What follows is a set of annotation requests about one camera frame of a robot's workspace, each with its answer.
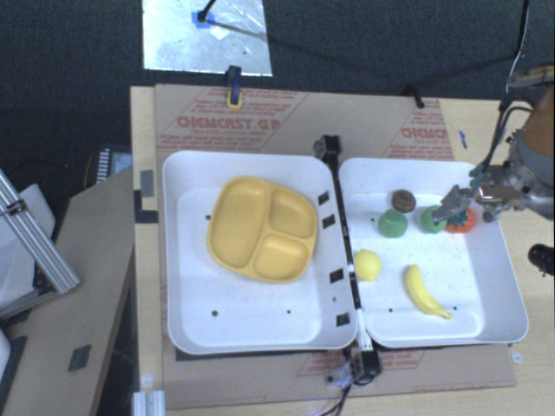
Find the black clip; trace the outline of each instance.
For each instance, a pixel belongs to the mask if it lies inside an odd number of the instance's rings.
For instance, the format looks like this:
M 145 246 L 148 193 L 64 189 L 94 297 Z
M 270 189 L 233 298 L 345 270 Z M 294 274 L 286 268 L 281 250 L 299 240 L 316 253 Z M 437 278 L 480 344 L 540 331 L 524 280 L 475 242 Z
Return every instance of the black clip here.
M 229 109 L 240 109 L 243 104 L 241 95 L 241 67 L 230 66 L 224 76 L 224 84 L 227 86 L 227 107 Z
M 424 102 L 422 101 L 422 98 L 420 97 L 420 93 L 418 92 L 418 89 L 416 89 L 415 85 L 411 85 L 410 83 L 401 91 L 401 93 L 399 95 L 412 95 L 415 98 L 415 102 L 416 102 L 416 106 L 419 109 L 423 109 L 426 105 L 424 105 Z

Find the yellow ball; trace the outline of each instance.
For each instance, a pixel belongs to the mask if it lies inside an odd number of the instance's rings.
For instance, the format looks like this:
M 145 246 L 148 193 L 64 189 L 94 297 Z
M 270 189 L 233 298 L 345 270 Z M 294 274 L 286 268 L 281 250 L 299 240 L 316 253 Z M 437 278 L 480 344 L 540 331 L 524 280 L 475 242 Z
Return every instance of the yellow ball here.
M 382 271 L 382 261 L 374 251 L 360 250 L 355 255 L 355 271 L 363 281 L 375 281 Z

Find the yellow plate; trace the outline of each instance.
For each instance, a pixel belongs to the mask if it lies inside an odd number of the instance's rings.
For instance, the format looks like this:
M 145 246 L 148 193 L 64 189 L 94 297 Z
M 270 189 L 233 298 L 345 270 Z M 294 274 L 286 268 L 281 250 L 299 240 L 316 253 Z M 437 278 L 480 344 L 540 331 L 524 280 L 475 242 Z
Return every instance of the yellow plate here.
M 253 177 L 230 180 L 208 227 L 208 250 L 221 266 L 272 283 L 298 279 L 317 236 L 317 213 L 303 195 Z

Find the banana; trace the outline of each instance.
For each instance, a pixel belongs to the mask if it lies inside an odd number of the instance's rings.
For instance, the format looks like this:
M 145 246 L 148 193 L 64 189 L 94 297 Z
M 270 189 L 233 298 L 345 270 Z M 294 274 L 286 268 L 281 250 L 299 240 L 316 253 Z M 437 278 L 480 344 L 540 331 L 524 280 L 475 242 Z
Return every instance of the banana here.
M 415 302 L 416 306 L 427 315 L 440 315 L 446 319 L 451 319 L 451 313 L 448 313 L 443 307 L 428 293 L 418 265 L 411 265 L 408 269 L 407 277 L 408 293 Z

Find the green ball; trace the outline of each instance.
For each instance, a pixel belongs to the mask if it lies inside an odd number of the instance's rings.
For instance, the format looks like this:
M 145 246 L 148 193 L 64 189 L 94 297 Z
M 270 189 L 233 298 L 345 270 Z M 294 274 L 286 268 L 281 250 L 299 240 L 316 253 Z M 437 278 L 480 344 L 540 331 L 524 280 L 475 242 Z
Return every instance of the green ball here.
M 385 237 L 400 237 L 408 228 L 408 220 L 402 212 L 385 211 L 378 221 L 378 230 Z
M 437 234 L 441 230 L 444 230 L 447 226 L 447 220 L 441 220 L 441 222 L 439 222 L 438 224 L 434 223 L 434 220 L 432 219 L 432 212 L 434 212 L 438 208 L 438 205 L 429 206 L 420 216 L 420 222 L 422 224 L 422 228 L 425 231 Z

